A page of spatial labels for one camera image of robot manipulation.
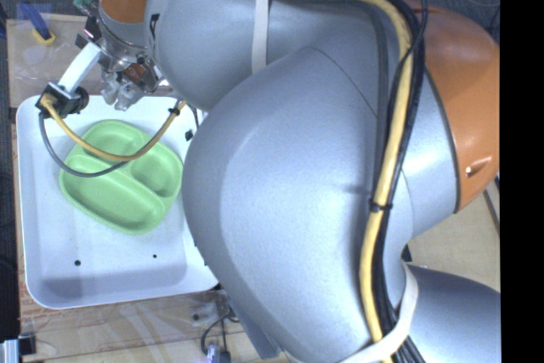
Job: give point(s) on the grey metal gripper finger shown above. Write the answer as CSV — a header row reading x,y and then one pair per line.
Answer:
x,y
126,98
110,88

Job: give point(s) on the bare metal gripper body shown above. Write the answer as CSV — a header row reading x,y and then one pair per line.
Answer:
x,y
132,66

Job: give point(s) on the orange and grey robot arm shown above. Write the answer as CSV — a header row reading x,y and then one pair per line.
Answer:
x,y
272,166

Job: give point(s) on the green divided plate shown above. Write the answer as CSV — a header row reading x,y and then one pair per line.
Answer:
x,y
123,195

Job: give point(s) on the white plastic tray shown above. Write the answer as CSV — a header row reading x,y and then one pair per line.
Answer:
x,y
106,268

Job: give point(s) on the black cylinder on white bracket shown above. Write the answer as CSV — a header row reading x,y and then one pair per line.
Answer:
x,y
81,70

